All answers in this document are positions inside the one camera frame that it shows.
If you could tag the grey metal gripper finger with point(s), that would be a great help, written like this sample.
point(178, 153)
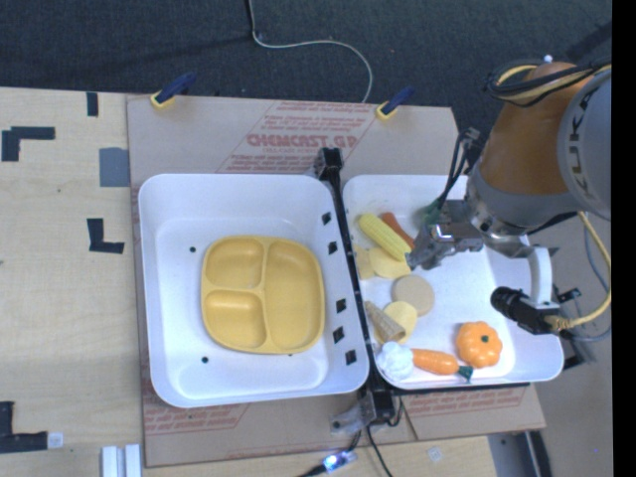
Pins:
point(417, 251)
point(433, 261)

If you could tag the small orange carrot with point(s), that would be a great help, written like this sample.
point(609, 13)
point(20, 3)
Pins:
point(397, 224)

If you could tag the white cauliflower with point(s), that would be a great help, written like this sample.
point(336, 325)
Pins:
point(395, 361)

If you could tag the yellow round chip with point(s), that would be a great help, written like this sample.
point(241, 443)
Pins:
point(387, 267)
point(364, 265)
point(405, 316)

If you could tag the thin black rod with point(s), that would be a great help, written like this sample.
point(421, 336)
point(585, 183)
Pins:
point(348, 246)

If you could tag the tan ice cream cone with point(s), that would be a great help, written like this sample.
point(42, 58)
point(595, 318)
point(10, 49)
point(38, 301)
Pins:
point(385, 322)

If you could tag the yellow corn cob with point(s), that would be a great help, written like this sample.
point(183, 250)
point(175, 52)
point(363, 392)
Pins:
point(383, 235)

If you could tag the black cylinder on white bracket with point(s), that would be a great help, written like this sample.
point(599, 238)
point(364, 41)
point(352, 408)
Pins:
point(517, 306)

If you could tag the white plastic tray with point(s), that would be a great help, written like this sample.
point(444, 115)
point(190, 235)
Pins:
point(472, 286)
point(174, 291)

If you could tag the orange carrot with green top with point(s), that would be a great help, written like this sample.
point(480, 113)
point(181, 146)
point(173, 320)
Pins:
point(434, 361)

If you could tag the yellow divided plate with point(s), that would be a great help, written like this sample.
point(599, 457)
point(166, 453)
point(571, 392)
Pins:
point(288, 291)

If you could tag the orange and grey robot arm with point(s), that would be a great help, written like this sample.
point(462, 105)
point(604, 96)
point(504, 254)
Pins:
point(526, 152)

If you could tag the beige round biscuit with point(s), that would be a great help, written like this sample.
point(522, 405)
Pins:
point(415, 293)

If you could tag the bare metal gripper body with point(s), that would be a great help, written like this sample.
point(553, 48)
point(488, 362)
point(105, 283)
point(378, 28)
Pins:
point(459, 229)

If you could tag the brown cardboard board red print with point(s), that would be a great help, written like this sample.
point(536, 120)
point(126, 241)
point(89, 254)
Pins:
point(199, 132)

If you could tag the orange pumpkin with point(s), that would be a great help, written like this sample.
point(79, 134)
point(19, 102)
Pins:
point(478, 345)

